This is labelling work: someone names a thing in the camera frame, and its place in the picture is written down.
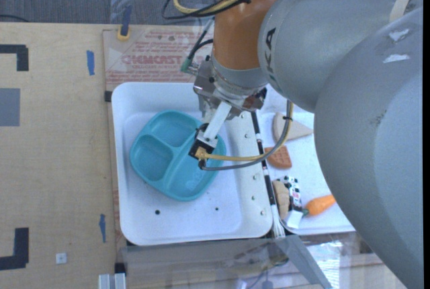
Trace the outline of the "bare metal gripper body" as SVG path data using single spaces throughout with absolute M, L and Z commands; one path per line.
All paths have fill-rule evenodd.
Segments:
M 198 69 L 193 90 L 199 97 L 204 118 L 210 121 L 220 104 L 229 105 L 226 117 L 231 120 L 242 112 L 255 112 L 263 107 L 267 80 L 256 62 L 222 64 L 205 60 Z

